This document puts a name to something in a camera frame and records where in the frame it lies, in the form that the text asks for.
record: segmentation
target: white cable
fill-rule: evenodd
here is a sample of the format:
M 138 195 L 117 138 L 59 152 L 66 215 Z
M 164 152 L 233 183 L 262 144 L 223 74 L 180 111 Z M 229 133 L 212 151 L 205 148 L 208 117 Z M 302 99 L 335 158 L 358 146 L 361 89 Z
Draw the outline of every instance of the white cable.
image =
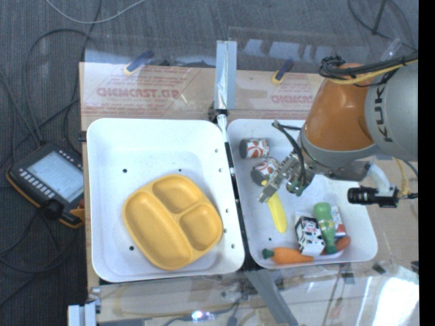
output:
M 130 6 L 128 6 L 126 9 L 122 10 L 121 12 L 118 12 L 117 14 L 115 14 L 115 15 L 112 16 L 112 17 L 109 17 L 109 18 L 106 18 L 106 19 L 103 19 L 103 20 L 96 20 L 96 21 L 92 21 L 92 22 L 86 22 L 86 21 L 83 21 L 83 20 L 77 20 L 77 19 L 75 19 L 75 18 L 72 18 L 72 17 L 66 15 L 64 12 L 60 11 L 56 6 L 53 5 L 53 3 L 52 3 L 50 0 L 45 0 L 45 1 L 47 1 L 47 3 L 48 3 L 51 7 L 53 7 L 53 8 L 54 8 L 58 13 L 60 13 L 62 16 L 68 18 L 69 20 L 72 20 L 73 22 L 81 23 L 81 24 L 96 24 L 96 23 L 109 22 L 110 20 L 113 20 L 113 19 L 115 19 L 115 18 L 121 16 L 124 12 L 127 12 L 128 10 L 134 8 L 135 6 L 137 6 L 137 5 L 139 5 L 140 3 L 143 3 L 144 1 L 147 1 L 147 0 L 139 0 L 138 2 L 136 2 L 136 3 L 134 3 L 134 4 L 130 5 Z

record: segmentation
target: blue clip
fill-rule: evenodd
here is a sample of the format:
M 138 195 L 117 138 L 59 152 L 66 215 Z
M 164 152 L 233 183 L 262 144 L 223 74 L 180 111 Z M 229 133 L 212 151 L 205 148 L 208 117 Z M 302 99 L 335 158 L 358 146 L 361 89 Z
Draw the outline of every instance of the blue clip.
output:
M 288 71 L 292 70 L 294 65 L 293 59 L 288 59 L 280 70 L 277 70 L 273 73 L 272 82 L 274 84 L 280 84 L 284 80 L 284 74 Z
M 137 71 L 137 69 L 141 65 L 143 65 L 146 62 L 147 59 L 150 59 L 152 57 L 154 57 L 154 52 L 151 50 L 142 53 L 140 56 L 134 59 L 134 61 L 128 63 L 124 67 L 124 74 L 126 74 L 127 76 L 131 76 L 133 73 Z

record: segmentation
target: black cable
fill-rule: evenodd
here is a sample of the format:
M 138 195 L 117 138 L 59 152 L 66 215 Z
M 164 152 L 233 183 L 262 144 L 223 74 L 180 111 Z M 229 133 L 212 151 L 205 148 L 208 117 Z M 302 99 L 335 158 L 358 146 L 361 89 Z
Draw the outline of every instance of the black cable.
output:
M 331 291 L 331 294 L 330 294 L 330 297 L 328 300 L 328 306 L 326 307 L 326 312 L 324 314 L 324 319 L 323 319 L 323 322 L 321 323 L 321 326 L 326 325 L 326 321 L 328 320 L 328 317 L 329 317 L 329 314 L 330 314 L 330 311 L 332 308 L 332 302 L 335 300 L 335 293 L 336 293 L 336 290 L 338 287 L 338 282 L 340 281 L 340 278 L 343 278 L 343 280 L 344 280 L 343 269 L 345 269 L 345 268 L 347 268 L 347 264 L 340 264 L 339 269 L 338 269 L 338 273 L 336 275 L 336 279 L 334 282 L 334 286 L 332 287 L 332 291 Z M 337 302 L 339 302 L 339 303 L 342 302 L 343 294 L 344 294 L 344 290 L 345 290 L 345 285 L 346 285 L 346 283 L 345 283 L 345 281 L 343 281 L 343 287 L 341 288 L 340 297 L 335 300 L 335 304 L 337 304 Z
M 98 8 L 97 8 L 97 12 L 95 14 L 94 20 L 96 20 L 99 17 L 100 11 L 101 11 L 101 0 L 99 0 Z M 37 131 L 37 134 L 40 136 L 40 140 L 43 140 L 43 139 L 41 137 L 41 133 L 39 132 L 39 126 L 36 124 L 35 115 L 33 114 L 33 110 L 31 109 L 30 102 L 29 102 L 29 87 L 28 87 L 28 83 L 27 83 L 27 77 L 28 77 L 28 75 L 27 75 L 27 69 L 28 69 L 30 55 L 31 55 L 33 49 L 36 47 L 36 45 L 42 39 L 44 39 L 45 37 L 48 37 L 48 36 L 56 34 L 56 33 L 70 32 L 70 33 L 78 33 L 78 34 L 83 35 L 83 36 L 86 37 L 85 38 L 85 42 L 84 42 L 84 46 L 82 48 L 82 52 L 80 54 L 80 59 L 83 60 L 85 52 L 86 52 L 86 45 L 87 45 L 89 40 L 92 40 L 90 35 L 91 35 L 92 30 L 93 30 L 94 27 L 95 27 L 95 24 L 92 24 L 90 26 L 88 32 L 79 31 L 77 29 L 69 29 L 69 28 L 60 28 L 60 29 L 54 29 L 54 30 L 48 31 L 47 33 L 44 33 L 43 35 L 39 36 L 33 42 L 32 46 L 30 47 L 29 51 L 27 52 L 27 55 L 26 55 L 26 58 L 25 58 L 25 62 L 24 62 L 24 66 L 23 66 L 23 71 L 22 71 L 22 83 L 23 83 L 23 90 L 24 90 L 24 94 L 25 94 L 24 97 L 26 98 L 27 107 L 28 107 L 28 110 L 30 112 L 30 116 L 31 116 L 31 118 L 33 120 L 33 123 L 34 123 L 34 126 L 35 126 L 35 130 Z M 77 92 L 78 83 L 79 83 L 79 73 L 78 73 L 78 70 L 77 70 L 77 75 L 75 76 L 75 83 L 74 83 L 73 92 L 72 92 L 71 100 L 70 100 L 71 103 L 72 102 L 74 102 L 74 103 L 77 102 L 77 101 L 74 100 L 74 97 L 75 97 L 75 93 Z M 69 138 L 69 135 L 67 133 L 67 121 L 68 121 L 69 112 L 70 112 L 71 107 L 72 107 L 72 105 L 69 105 L 67 107 L 67 112 L 65 113 L 65 116 L 64 116 L 64 120 L 63 120 L 63 134 L 64 134 L 68 144 L 71 146 L 71 148 L 74 149 L 79 154 L 81 154 L 81 152 L 78 151 L 75 148 L 74 144 L 71 142 L 71 140 Z
M 298 157 L 298 161 L 300 164 L 300 174 L 298 176 L 298 181 L 302 180 L 302 185 L 305 185 L 305 182 L 307 181 L 307 172 L 305 170 L 305 162 L 304 162 L 304 156 L 302 155 L 302 151 L 298 145 L 298 143 L 296 142 L 296 140 L 293 139 L 293 137 L 288 134 L 285 131 L 285 127 L 282 126 L 278 121 L 274 121 L 272 123 L 272 126 L 275 127 L 276 129 L 278 129 L 280 132 L 282 132 L 288 139 L 288 141 L 292 144 L 293 150 L 295 151 L 297 157 Z
M 376 62 L 368 65 L 361 65 L 358 67 L 349 67 L 345 69 L 338 68 L 340 65 L 346 62 L 339 56 L 337 57 L 327 57 L 321 61 L 321 67 L 319 68 L 319 74 L 323 77 L 329 77 L 334 79 L 345 79 L 343 76 L 350 76 L 356 78 L 356 75 L 361 75 L 365 73 L 382 71 L 398 65 L 408 64 L 418 60 L 418 51 L 407 54 L 406 56 L 401 56 L 394 59 L 384 60 L 381 62 Z
M 419 178 L 419 171 L 409 161 L 403 160 L 403 162 L 414 172 L 415 177 L 418 180 L 418 178 Z
M 353 84 L 353 85 L 363 88 L 363 87 L 373 87 L 373 86 L 379 86 L 381 84 L 386 84 L 387 81 L 393 77 L 393 75 L 396 73 L 397 70 L 398 70 L 398 68 L 391 70 L 391 71 L 388 71 L 387 73 L 384 73 L 378 82 L 365 84 L 365 85 L 361 85 L 361 84 Z
M 398 11 L 399 11 L 399 13 L 402 15 L 402 17 L 403 17 L 403 19 L 404 19 L 404 23 L 405 23 L 405 25 L 406 25 L 406 29 L 407 29 L 407 31 L 408 31 L 408 33 L 409 33 L 409 35 L 410 35 L 410 38 L 411 38 L 411 44 L 407 44 L 407 43 L 405 43 L 405 42 L 403 42 L 403 41 L 401 41 L 400 43 L 403 45 L 403 46 L 406 46 L 406 47 L 408 47 L 408 48 L 410 48 L 410 49 L 412 49 L 412 50 L 416 50 L 416 47 L 415 47 L 415 42 L 414 42 L 414 38 L 413 38 L 413 35 L 412 35 L 412 33 L 411 33 L 411 28 L 410 28 L 410 26 L 409 26 L 409 23 L 408 23 L 408 21 L 406 20 L 406 18 L 405 18 L 405 16 L 404 16 L 404 13 L 403 13 L 403 11 L 400 9 L 400 7 L 394 2 L 394 1 L 392 1 L 392 0 L 384 0 L 385 2 L 388 2 L 389 4 L 391 4 L 392 6 L 394 6 Z M 355 10 L 354 10 L 354 8 L 353 8 L 353 6 L 352 6 L 352 2 L 351 2 L 351 0 L 347 0 L 347 5 L 348 5 L 348 7 L 349 7 L 349 9 L 350 9 L 350 11 L 351 11 L 351 13 L 352 13 L 352 15 L 353 15 L 353 17 L 364 27 L 364 28 L 366 28 L 366 29 L 368 29 L 368 30 L 370 30 L 370 31 L 372 31 L 373 32 L 373 30 L 372 30 L 372 27 L 370 27 L 370 26 L 368 26 L 366 23 L 364 23 L 362 20 L 361 20 L 361 18 L 358 18 L 358 16 L 357 16 L 357 14 L 356 14 L 356 12 L 355 12 Z M 392 40 L 392 38 L 391 37 L 388 37 L 387 35 L 384 35 L 384 34 L 381 34 L 381 33 L 379 33 L 378 31 L 376 31 L 376 33 L 375 33 L 375 35 L 378 35 L 378 36 L 380 36 L 380 37 L 383 37 L 383 38 L 385 38 L 385 39 L 388 39 L 388 40 Z
M 53 113 L 50 117 L 46 118 L 43 122 L 41 122 L 39 124 L 39 128 L 41 128 L 42 126 L 44 126 L 45 124 L 49 123 L 51 120 L 53 120 L 55 117 L 57 117 L 58 115 L 60 115 L 64 110 L 68 109 L 70 106 L 76 104 L 79 101 L 79 99 L 75 99 L 72 102 L 68 103 L 67 105 L 65 105 L 62 109 L 59 109 L 57 112 Z M 21 144 L 23 144 L 24 142 L 27 141 L 27 139 L 31 136 L 31 133 L 28 133 L 28 135 L 26 135 L 19 143 L 15 144 L 15 148 L 18 148 L 21 146 Z M 13 155 L 14 153 L 11 152 L 9 153 L 9 155 L 7 155 L 1 162 L 0 162 L 0 170 L 5 166 L 7 160 Z
M 301 127 L 296 127 L 296 126 L 286 126 L 284 124 L 281 124 L 281 127 L 285 128 L 285 129 L 291 129 L 291 130 L 300 130 Z
M 33 223 L 33 221 L 35 220 L 35 218 L 37 217 L 38 214 L 38 210 L 35 209 L 35 212 L 33 213 L 33 216 L 31 217 L 29 223 L 26 225 L 26 227 L 24 228 L 24 230 L 22 231 L 22 233 L 18 236 L 18 239 L 15 240 L 15 242 L 10 245 L 8 248 L 3 249 L 2 251 L 0 251 L 0 256 L 6 255 L 7 253 L 9 253 L 10 251 L 12 251 L 15 247 L 17 247 L 22 240 L 26 237 L 26 235 L 29 233 L 29 230 L 31 228 L 31 224 Z
M 239 307 L 239 304 L 240 304 L 240 301 L 237 301 L 231 307 L 229 307 L 227 309 L 216 310 L 216 311 L 213 311 L 212 313 L 213 314 L 225 314 L 226 312 L 229 312 L 230 310 L 232 310 L 235 307 L 234 312 L 231 315 L 231 317 L 233 317 L 237 311 L 237 308 Z M 163 326 L 168 326 L 171 323 L 174 323 L 175 321 L 192 321 L 192 314 L 177 316 L 174 319 L 167 321 Z
M 97 13 L 96 13 L 96 16 L 95 16 L 95 20 L 97 20 L 100 11 L 101 11 L 101 0 L 99 0 L 99 6 L 98 6 L 98 10 L 97 10 Z M 23 68 L 23 72 L 22 72 L 22 82 L 23 82 L 23 84 L 24 84 L 24 97 L 25 97 L 25 99 L 26 99 L 27 108 L 28 108 L 28 110 L 29 110 L 29 112 L 30 112 L 31 120 L 32 120 L 32 122 L 33 122 L 34 128 L 31 128 L 31 127 L 30 127 L 30 124 L 27 122 L 27 120 L 26 120 L 26 119 L 24 118 L 24 116 L 22 115 L 22 119 L 23 119 L 23 121 L 25 122 L 25 124 L 27 125 L 27 128 L 29 129 L 29 134 L 27 135 L 27 137 L 26 137 L 25 139 L 23 139 L 21 142 L 19 142 L 19 145 L 21 145 L 21 143 L 23 143 L 24 141 L 26 141 L 26 139 L 27 139 L 29 136 L 32 136 L 33 139 L 35 140 L 36 144 L 39 145 L 39 144 L 41 143 L 41 141 L 42 141 L 42 135 L 41 135 L 39 129 L 40 129 L 44 124 L 46 124 L 46 123 L 48 123 L 50 120 L 52 120 L 54 117 L 56 117 L 57 115 L 59 115 L 60 113 L 62 113 L 64 110 L 67 110 L 67 112 L 66 112 L 66 114 L 65 114 L 65 117 L 64 117 L 64 124 L 63 124 L 63 126 L 64 126 L 64 130 L 63 130 L 63 132 L 65 133 L 65 125 L 66 125 L 66 123 L 67 123 L 67 118 L 68 118 L 69 110 L 70 110 L 70 108 L 72 107 L 72 105 L 76 104 L 76 103 L 79 101 L 78 98 L 74 98 L 74 97 L 75 97 L 75 93 L 76 93 L 76 91 L 77 91 L 77 84 L 78 84 L 78 79 L 79 79 L 79 74 L 78 74 L 78 71 L 77 71 L 77 76 L 76 76 L 75 85 L 74 85 L 73 94 L 72 94 L 72 96 L 71 96 L 71 101 L 70 101 L 70 103 L 69 103 L 68 105 L 66 105 L 65 107 L 63 107 L 61 110 L 58 110 L 55 114 L 53 114 L 51 117 L 49 117 L 48 119 L 46 119 L 44 122 L 42 122 L 42 123 L 40 123 L 40 124 L 37 124 L 37 123 L 36 123 L 35 116 L 33 115 L 33 111 L 31 110 L 31 106 L 30 106 L 30 102 L 29 102 L 28 93 L 25 92 L 25 90 L 28 90 L 28 88 L 27 88 L 27 83 L 26 83 L 26 81 L 25 81 L 25 76 L 26 76 L 27 64 L 28 64 L 29 57 L 30 57 L 30 54 L 31 54 L 31 52 L 32 52 L 32 49 L 36 46 L 36 44 L 37 44 L 37 43 L 38 43 L 38 42 L 39 42 L 43 37 L 48 36 L 48 35 L 51 35 L 51 34 L 53 34 L 53 33 L 57 33 L 57 32 L 60 32 L 60 31 L 71 31 L 71 32 L 74 32 L 74 33 L 81 33 L 81 34 L 83 34 L 83 35 L 86 36 L 86 40 L 85 40 L 85 43 L 84 43 L 84 47 L 83 47 L 83 49 L 82 49 L 82 53 L 81 53 L 81 55 L 80 55 L 80 59 L 83 60 L 83 58 L 84 58 L 84 54 L 85 54 L 85 51 L 86 51 L 86 44 L 87 44 L 88 41 L 91 39 L 91 38 L 90 38 L 90 34 L 91 34 L 93 28 L 94 28 L 94 24 L 91 25 L 90 30 L 88 31 L 88 33 L 81 32 L 81 31 L 77 31 L 77 30 L 75 30 L 75 29 L 56 29 L 56 30 L 54 30 L 54 31 L 50 31 L 50 32 L 48 32 L 48 33 L 42 35 L 41 37 L 39 37 L 39 38 L 38 38 L 38 39 L 33 43 L 33 45 L 31 46 L 30 50 L 29 50 L 28 53 L 27 53 L 26 61 L 25 61 L 25 63 L 24 63 L 24 68 Z M 6 90 L 7 90 L 8 94 L 9 94 L 9 96 L 10 96 L 12 102 L 14 103 L 14 105 L 16 106 L 18 112 L 19 112 L 20 115 L 21 115 L 21 112 L 19 111 L 19 107 L 18 107 L 18 105 L 16 105 L 16 103 L 14 102 L 14 97 L 13 97 L 12 91 L 10 90 L 10 87 L 8 86 L 8 84 L 7 84 L 7 82 L 6 82 L 3 73 L 0 73 L 0 80 L 2 81 L 3 85 L 6 87 Z M 12 133 L 12 152 L 11 152 L 10 155 L 8 155 L 8 156 L 7 156 L 7 157 L 6 157 L 6 158 L 5 158 L 5 159 L 0 163 L 0 168 L 3 167 L 3 165 L 6 163 L 7 159 L 9 159 L 9 157 L 10 157 L 11 155 L 14 156 L 14 154 L 15 154 L 15 148 L 16 148 L 17 145 L 14 144 L 14 136 L 15 136 L 15 133 L 14 133 L 14 132 L 15 132 L 15 127 L 16 127 L 16 126 L 15 126 L 15 117 L 16 117 L 17 110 L 15 110 L 15 112 L 14 112 L 14 123 L 13 123 L 14 126 L 13 126 L 13 133 Z M 71 141 L 69 140 L 69 137 L 68 137 L 68 136 L 66 136 L 66 139 L 68 140 L 69 144 L 71 145 Z M 58 254 L 57 254 L 55 257 L 53 257 L 53 258 L 52 258 L 52 259 L 51 259 L 51 260 L 50 260 L 50 261 L 49 261 L 49 262 L 48 262 L 48 263 L 47 263 L 43 268 L 40 268 L 40 269 L 28 269 L 28 268 L 18 267 L 18 266 L 15 266 L 15 265 L 11 264 L 10 262 L 8 262 L 8 261 L 6 261 L 4 258 L 2 258 L 2 256 L 4 256 L 5 254 L 11 252 L 11 251 L 13 250 L 13 248 L 15 248 L 15 247 L 20 243 L 20 242 L 22 242 L 22 240 L 24 239 L 24 237 L 29 233 L 29 230 L 30 230 L 31 224 L 32 224 L 33 220 L 36 218 L 36 214 L 37 214 L 37 212 L 35 212 L 35 214 L 32 216 L 31 221 L 30 221 L 29 224 L 26 226 L 26 228 L 24 229 L 23 233 L 22 233 L 21 235 L 19 235 L 18 240 L 17 240 L 13 245 L 9 246 L 7 249 L 2 250 L 2 252 L 0 252 L 0 261 L 1 261 L 3 264 L 5 264 L 6 266 L 8 266 L 9 268 L 11 268 L 11 269 L 13 269 L 13 270 L 17 270 L 17 271 L 22 272 L 22 273 L 31 274 L 31 276 L 29 277 L 29 279 L 27 279 L 26 281 L 24 281 L 23 284 L 21 284 L 17 289 L 15 289 L 15 290 L 12 291 L 8 296 L 6 296 L 6 298 L 4 298 L 2 301 L 0 301 L 0 307 L 2 307 L 2 305 L 4 305 L 4 303 L 6 303 L 6 302 L 11 298 L 11 297 L 13 297 L 13 296 L 14 296 L 17 292 L 19 292 L 22 288 L 24 288 L 25 286 L 27 286 L 27 285 L 28 285 L 28 284 L 33 280 L 33 278 L 35 277 L 36 274 L 40 274 L 40 273 L 44 273 L 44 272 L 51 271 L 51 270 L 53 270 L 53 269 L 59 267 L 61 264 L 63 264 L 63 263 L 66 261 L 66 259 L 69 257 L 69 255 L 67 254 L 67 255 L 65 255 L 64 257 L 62 257 L 62 256 L 67 252 L 68 249 L 70 249 L 70 248 L 72 247 L 72 244 L 75 242 L 75 239 L 77 238 L 78 230 L 75 230 L 75 233 L 74 233 L 73 238 L 72 238 L 72 239 L 71 239 L 71 240 L 70 240 L 70 241 L 69 241 L 69 242 L 64 246 L 64 248 L 63 248 L 62 250 L 59 251 L 59 250 L 58 250 L 58 246 L 57 246 L 57 244 L 56 244 L 56 241 L 55 241 L 55 239 L 54 239 L 54 237 L 53 237 L 53 234 L 51 233 L 49 227 L 47 226 L 47 223 L 44 221 L 44 219 L 41 218 L 42 221 L 43 221 L 43 224 L 44 224 L 44 226 L 45 226 L 45 228 L 46 228 L 46 230 L 48 231 L 48 233 L 49 233 L 49 235 L 50 235 L 50 238 L 51 238 L 51 241 L 52 241 L 53 245 L 56 247 L 56 250 L 58 251 Z

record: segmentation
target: soda can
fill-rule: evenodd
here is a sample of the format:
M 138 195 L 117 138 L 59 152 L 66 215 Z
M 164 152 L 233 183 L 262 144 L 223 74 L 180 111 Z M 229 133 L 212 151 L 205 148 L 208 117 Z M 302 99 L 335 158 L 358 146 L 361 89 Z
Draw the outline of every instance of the soda can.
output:
M 239 143 L 240 156 L 246 158 L 266 158 L 269 155 L 269 142 L 267 139 L 242 139 Z
M 251 178 L 254 183 L 262 186 L 263 181 L 269 181 L 272 174 L 279 168 L 279 162 L 274 157 L 268 157 L 251 170 Z

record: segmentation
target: white tray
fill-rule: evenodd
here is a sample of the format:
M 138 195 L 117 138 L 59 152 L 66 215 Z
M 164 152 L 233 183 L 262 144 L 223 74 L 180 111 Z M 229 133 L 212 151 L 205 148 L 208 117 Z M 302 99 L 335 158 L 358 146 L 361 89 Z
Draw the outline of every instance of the white tray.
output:
M 242 159 L 239 142 L 245 138 L 267 138 L 271 148 L 270 156 L 281 162 L 290 152 L 292 146 L 282 132 L 272 127 L 272 120 L 235 120 L 228 126 L 228 139 L 234 162 L 237 185 L 241 201 L 243 220 L 245 222 L 249 251 L 256 263 L 264 268 L 286 268 L 292 266 L 312 266 L 317 264 L 337 264 L 353 261 L 368 261 L 377 252 L 377 239 L 365 206 L 350 204 L 347 190 L 358 187 L 356 182 L 332 181 L 316 175 L 313 182 L 300 197 L 289 193 L 283 184 L 278 194 L 288 218 L 288 228 L 283 234 L 273 225 L 267 204 L 257 200 L 261 186 L 256 185 L 250 176 L 251 169 L 261 162 L 261 158 Z M 303 121 L 282 120 L 282 124 L 301 127 Z M 298 130 L 288 131 L 295 139 Z M 294 229 L 296 212 L 313 213 L 317 202 L 329 202 L 339 207 L 351 245 L 334 255 L 322 255 L 314 261 L 303 264 L 277 265 L 271 259 L 262 257 L 263 249 L 274 247 L 298 248 Z
M 87 132 L 92 264 L 118 283 L 176 276 L 225 274 L 245 258 L 224 140 L 208 121 L 103 118 Z M 153 266 L 135 248 L 122 221 L 122 205 L 136 189 L 170 173 L 191 178 L 218 210 L 222 239 L 180 270 Z

